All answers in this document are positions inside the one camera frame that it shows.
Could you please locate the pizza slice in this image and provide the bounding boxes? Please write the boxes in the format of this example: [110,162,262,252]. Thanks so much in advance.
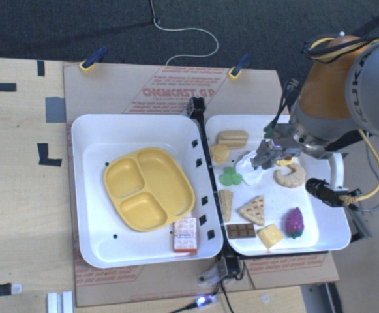
[238,194,266,226]

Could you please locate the purple grapes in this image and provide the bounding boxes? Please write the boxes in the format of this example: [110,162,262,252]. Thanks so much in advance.
[284,207,305,240]

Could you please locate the orange and white carton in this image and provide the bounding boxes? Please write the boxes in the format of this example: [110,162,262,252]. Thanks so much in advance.
[172,216,199,254]

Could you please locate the beige croissant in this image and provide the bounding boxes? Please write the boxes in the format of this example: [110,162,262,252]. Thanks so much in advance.
[273,162,307,189]

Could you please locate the yellow cheese block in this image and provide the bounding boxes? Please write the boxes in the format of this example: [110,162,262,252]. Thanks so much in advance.
[256,223,285,250]

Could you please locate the white rounded toy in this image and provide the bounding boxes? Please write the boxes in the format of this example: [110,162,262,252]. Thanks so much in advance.
[235,151,267,188]

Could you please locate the white plastic tray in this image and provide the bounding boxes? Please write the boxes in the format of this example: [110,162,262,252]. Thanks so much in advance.
[205,113,352,258]
[70,113,224,269]

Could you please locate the beige waffle wedge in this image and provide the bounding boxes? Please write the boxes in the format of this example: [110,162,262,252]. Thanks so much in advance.
[218,188,234,223]

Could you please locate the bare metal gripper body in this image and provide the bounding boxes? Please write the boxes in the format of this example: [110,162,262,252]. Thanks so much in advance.
[267,122,327,163]

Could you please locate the beige bread bun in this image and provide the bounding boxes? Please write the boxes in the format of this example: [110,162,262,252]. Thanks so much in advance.
[217,130,250,150]

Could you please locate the thin black rod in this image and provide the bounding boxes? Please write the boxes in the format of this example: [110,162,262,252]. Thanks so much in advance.
[196,115,232,257]

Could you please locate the black cylinder on white bracket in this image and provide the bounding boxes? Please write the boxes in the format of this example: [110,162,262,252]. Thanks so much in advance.
[305,151,361,208]

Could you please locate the yellow biscuit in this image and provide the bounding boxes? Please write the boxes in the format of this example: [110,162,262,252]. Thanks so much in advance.
[209,143,231,165]

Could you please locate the brown chocolate bar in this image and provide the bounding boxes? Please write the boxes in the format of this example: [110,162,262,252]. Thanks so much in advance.
[226,223,257,239]

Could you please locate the yellow divided plate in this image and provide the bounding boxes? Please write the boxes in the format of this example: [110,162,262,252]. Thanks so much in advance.
[102,146,197,233]

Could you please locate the green clover leaf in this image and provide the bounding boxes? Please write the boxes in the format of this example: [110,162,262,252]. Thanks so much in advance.
[219,166,244,187]

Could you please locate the black block with thin wires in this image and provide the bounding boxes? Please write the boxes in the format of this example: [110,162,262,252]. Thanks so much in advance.
[187,97,207,119]
[220,252,243,279]

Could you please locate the brown cardboard board red print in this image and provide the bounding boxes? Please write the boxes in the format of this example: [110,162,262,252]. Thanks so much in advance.
[63,62,341,308]

